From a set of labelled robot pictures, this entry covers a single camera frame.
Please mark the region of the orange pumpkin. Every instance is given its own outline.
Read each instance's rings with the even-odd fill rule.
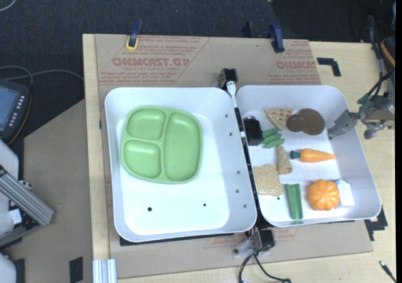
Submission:
[[[316,210],[331,210],[339,204],[339,190],[331,180],[318,179],[308,188],[308,201]]]

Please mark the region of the toy carrot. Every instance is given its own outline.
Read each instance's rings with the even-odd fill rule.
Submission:
[[[302,149],[299,152],[291,151],[290,157],[292,159],[300,158],[304,163],[317,163],[319,161],[326,161],[329,159],[335,159],[336,156],[334,154],[329,154],[327,152],[318,151],[315,149]]]

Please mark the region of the blue clamp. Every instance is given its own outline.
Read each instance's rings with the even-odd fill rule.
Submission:
[[[267,38],[273,38],[272,46],[275,52],[284,52],[283,42],[282,42],[282,29],[277,22],[272,22],[268,27]]]
[[[126,42],[126,49],[128,51],[133,52],[133,51],[137,50],[138,35],[139,35],[139,32],[141,31],[142,26],[143,26],[142,19],[137,19],[134,22],[133,31],[131,33],[131,36],[128,37],[127,42]]]

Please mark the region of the black floor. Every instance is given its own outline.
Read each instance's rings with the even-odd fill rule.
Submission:
[[[12,0],[0,0],[0,9]],[[373,15],[388,35],[395,0],[16,0],[0,11],[0,67],[17,65],[36,73],[69,70],[82,75],[82,34],[129,34],[144,20],[150,35],[241,36],[252,21],[255,37],[265,37],[273,21],[284,38],[368,41]],[[0,70],[1,77],[24,72]],[[84,97],[80,79],[66,73],[35,77],[30,115],[19,140]]]

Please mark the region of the brown cookie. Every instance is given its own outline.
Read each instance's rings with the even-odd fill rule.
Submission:
[[[303,128],[303,132],[309,135],[318,135],[324,131],[325,121],[319,112],[313,109],[302,109],[299,111],[301,115],[306,120],[306,126]]]
[[[302,131],[307,125],[306,119],[300,114],[294,114],[286,121],[286,126],[290,131]]]

